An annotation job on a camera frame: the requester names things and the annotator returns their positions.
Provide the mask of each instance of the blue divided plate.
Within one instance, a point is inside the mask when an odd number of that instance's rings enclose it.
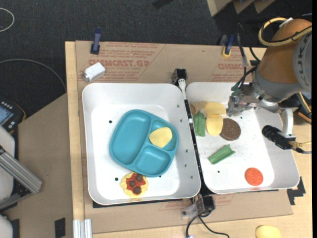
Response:
[[[163,147],[149,140],[152,131],[169,127],[172,139]],[[148,177],[164,174],[173,161],[178,147],[178,133],[167,121],[143,110],[124,114],[110,141],[110,155],[120,165]]]

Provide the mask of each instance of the white tray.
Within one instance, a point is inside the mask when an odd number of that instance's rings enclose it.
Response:
[[[186,88],[189,103],[219,102],[228,107],[231,87],[234,83],[191,83]],[[299,173],[291,150],[282,150],[262,135],[262,128],[271,125],[279,129],[282,123],[279,114],[264,109],[243,111],[231,119],[238,122],[241,135],[237,140],[227,141],[221,136],[196,136],[204,182],[217,194],[271,190],[295,187]],[[230,144],[235,153],[212,165],[209,157]],[[244,177],[247,168],[258,168],[264,177],[259,187],[249,185]]]
[[[201,187],[194,146],[181,91],[171,84],[93,83],[82,93],[88,189],[101,205],[190,198]],[[121,117],[140,109],[171,123],[179,134],[179,145],[171,166],[161,177],[147,178],[148,191],[131,199],[120,187],[130,170],[115,162],[109,143]]]

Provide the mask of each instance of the brown cookie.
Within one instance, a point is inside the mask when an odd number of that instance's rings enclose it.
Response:
[[[240,125],[230,118],[224,118],[220,136],[226,140],[236,140],[239,138],[240,135]]]

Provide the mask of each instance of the red tomato slice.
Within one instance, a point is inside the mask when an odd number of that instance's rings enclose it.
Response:
[[[259,186],[263,182],[263,175],[256,168],[249,168],[245,172],[247,182],[252,186]]]

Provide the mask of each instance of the yellow cheese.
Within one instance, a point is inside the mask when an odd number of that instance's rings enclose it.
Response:
[[[168,127],[158,128],[152,131],[149,135],[149,140],[157,147],[163,148],[172,139],[172,131]]]

